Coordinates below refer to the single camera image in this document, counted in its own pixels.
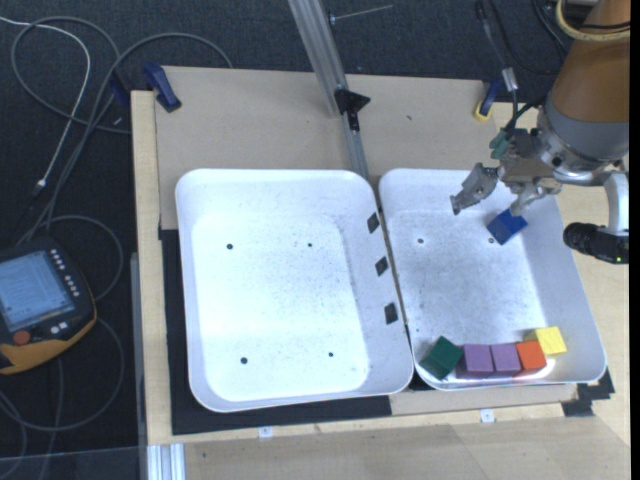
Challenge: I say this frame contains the green cube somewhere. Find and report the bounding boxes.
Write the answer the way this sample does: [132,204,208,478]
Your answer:
[418,335,464,382]

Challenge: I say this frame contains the brown cardboard board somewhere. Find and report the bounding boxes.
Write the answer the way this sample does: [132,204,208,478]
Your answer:
[152,65,582,417]

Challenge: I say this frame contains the orange cube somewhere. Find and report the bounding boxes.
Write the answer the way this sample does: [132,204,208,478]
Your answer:
[515,340,548,373]

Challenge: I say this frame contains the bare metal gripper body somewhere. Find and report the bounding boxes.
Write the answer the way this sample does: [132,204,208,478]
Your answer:
[496,127,570,195]

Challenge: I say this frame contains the purple cube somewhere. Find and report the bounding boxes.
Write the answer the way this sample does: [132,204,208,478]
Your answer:
[489,342,524,375]
[457,343,496,375]

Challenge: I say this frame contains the black cylinder on white bracket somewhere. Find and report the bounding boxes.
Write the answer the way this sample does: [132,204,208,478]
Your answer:
[562,170,630,266]

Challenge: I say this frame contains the yellow cube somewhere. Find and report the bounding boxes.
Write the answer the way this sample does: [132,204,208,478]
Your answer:
[530,325,569,357]

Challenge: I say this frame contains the blue cube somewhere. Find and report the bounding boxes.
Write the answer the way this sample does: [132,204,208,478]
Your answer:
[485,208,529,247]

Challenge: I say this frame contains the white plastic tray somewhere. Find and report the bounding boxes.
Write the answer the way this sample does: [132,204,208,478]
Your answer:
[377,167,608,392]
[174,167,416,414]

